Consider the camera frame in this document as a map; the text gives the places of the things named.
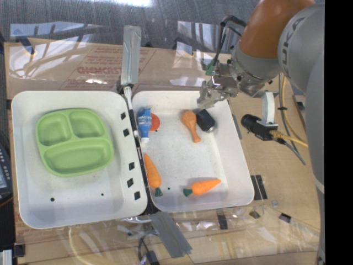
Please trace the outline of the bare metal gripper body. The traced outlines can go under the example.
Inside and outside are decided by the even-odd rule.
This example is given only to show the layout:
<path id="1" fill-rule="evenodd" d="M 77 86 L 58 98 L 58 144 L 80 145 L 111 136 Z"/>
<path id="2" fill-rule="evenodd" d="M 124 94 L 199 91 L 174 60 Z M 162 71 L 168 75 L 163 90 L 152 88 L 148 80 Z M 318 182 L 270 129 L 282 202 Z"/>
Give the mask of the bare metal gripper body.
<path id="1" fill-rule="evenodd" d="M 243 68 L 239 62 L 211 62 L 211 88 L 235 97 L 239 92 L 255 96 L 266 83 L 266 72 Z"/>

